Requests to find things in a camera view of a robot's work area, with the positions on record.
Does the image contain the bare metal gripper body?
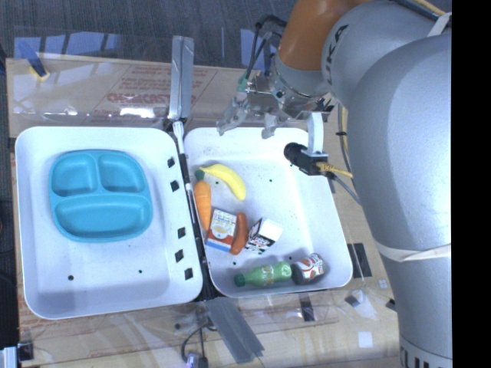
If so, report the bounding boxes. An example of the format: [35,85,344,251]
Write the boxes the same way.
[241,71,328,121]

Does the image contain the yellow banana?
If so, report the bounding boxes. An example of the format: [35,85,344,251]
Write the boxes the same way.
[198,163,247,202]

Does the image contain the orange carrot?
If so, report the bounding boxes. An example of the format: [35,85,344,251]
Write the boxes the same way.
[193,169,213,232]

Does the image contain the white plastic tray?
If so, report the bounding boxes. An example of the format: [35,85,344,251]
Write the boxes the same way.
[183,126,354,299]
[14,125,204,320]

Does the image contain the black and white carton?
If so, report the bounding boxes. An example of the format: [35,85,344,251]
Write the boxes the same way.
[244,217,284,255]

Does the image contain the red and white carton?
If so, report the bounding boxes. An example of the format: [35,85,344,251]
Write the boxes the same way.
[204,208,238,253]

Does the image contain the orange sausage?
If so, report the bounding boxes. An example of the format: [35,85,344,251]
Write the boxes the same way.
[229,212,249,256]

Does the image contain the brown cardboard board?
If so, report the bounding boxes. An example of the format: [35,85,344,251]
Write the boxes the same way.
[5,54,400,368]

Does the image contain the red and white can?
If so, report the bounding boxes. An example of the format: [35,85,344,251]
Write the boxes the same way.
[290,252,326,285]

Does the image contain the green bottle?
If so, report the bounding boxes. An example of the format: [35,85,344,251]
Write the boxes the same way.
[233,261,294,288]

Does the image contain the blue divided plate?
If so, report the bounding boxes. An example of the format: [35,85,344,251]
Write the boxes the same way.
[48,149,154,244]

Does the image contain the black cylinder on white bracket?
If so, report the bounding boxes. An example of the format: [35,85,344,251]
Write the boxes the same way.
[283,111,330,177]

